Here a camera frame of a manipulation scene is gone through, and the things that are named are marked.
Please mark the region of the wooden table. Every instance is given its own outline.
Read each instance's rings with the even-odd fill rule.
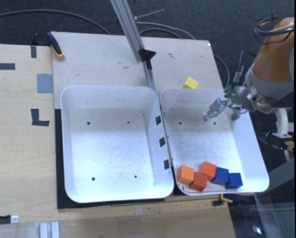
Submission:
[[[151,38],[147,38],[147,42],[156,47]],[[186,229],[187,234],[202,230],[208,237],[210,234],[213,237],[235,237],[227,204],[219,208],[212,205],[218,195],[169,196],[162,202],[58,210],[56,99],[53,93],[37,91],[37,74],[56,77],[53,72],[55,58],[50,47],[37,46],[36,54],[33,58],[30,46],[0,44],[0,63],[13,63],[15,66],[15,70],[0,69],[0,216],[17,215],[20,225],[28,228],[35,227],[33,222],[60,221],[61,233],[69,230],[70,226],[70,230],[74,230],[72,234],[86,234],[94,228],[94,223],[105,221],[102,233],[121,237],[126,231],[118,228],[120,223],[131,225],[128,220],[139,217],[147,237],[153,237],[157,232],[174,234],[180,226]],[[211,50],[197,55],[202,54],[214,72],[211,74],[214,77],[211,87],[222,88],[213,56],[206,57]],[[156,75],[160,79],[162,72],[156,71]],[[186,79],[177,80],[174,87],[182,86]],[[206,76],[196,79],[200,82],[199,87],[209,85]],[[50,121],[49,126],[32,125],[31,109],[39,109],[39,119]],[[72,228],[71,223],[84,225],[83,231]],[[0,234],[2,229],[12,231],[15,228],[15,225],[0,226]]]

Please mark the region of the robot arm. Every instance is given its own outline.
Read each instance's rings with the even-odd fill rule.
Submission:
[[[261,26],[275,21],[278,23],[271,31],[261,30]],[[283,142],[290,139],[285,131],[288,119],[280,118],[283,117],[283,110],[287,112],[290,108],[273,108],[271,104],[294,91],[294,17],[259,20],[254,24],[253,31],[266,38],[246,73],[243,84],[236,86],[239,75],[242,74],[242,71],[238,71],[234,82],[224,89],[226,99],[216,99],[209,110],[203,113],[203,117],[207,121],[219,115],[226,107],[233,110],[232,120],[255,110],[275,114],[279,118],[277,127],[281,130],[278,129],[272,136]],[[261,133],[261,140],[264,142],[267,142],[264,140],[267,134]],[[282,143],[273,145],[277,145],[278,149],[282,148],[280,145],[283,146]]]

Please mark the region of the blue block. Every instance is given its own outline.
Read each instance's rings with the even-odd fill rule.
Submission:
[[[211,183],[224,185],[227,182],[228,182],[228,169],[216,167],[216,174],[214,179],[211,180]]]
[[[242,186],[240,173],[229,173],[229,181],[225,184],[225,189],[238,189]]]

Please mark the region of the cube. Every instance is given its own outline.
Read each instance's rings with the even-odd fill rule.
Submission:
[[[229,181],[225,184],[225,189],[238,189],[242,185],[240,173],[229,173]]]
[[[201,165],[199,165],[198,171],[207,175],[207,179],[211,181],[216,175],[216,165],[204,161]]]
[[[182,165],[177,171],[177,181],[189,185],[194,180],[194,168]]]
[[[200,172],[194,172],[194,181],[189,185],[190,189],[203,191],[207,186],[207,175],[200,173]]]
[[[229,170],[216,167],[216,174],[214,179],[211,180],[211,183],[217,184],[217,185],[224,185],[229,180]]]
[[[192,77],[188,77],[183,88],[195,89],[198,85],[198,81]]]

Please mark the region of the orange block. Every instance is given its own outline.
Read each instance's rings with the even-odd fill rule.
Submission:
[[[190,189],[195,189],[199,191],[203,191],[207,186],[207,175],[194,172],[194,181],[189,185]]]
[[[200,173],[206,174],[208,180],[212,180],[216,175],[216,165],[204,161],[201,165],[199,165],[198,171]]]
[[[182,165],[177,171],[177,181],[189,185],[194,180],[194,168]]]

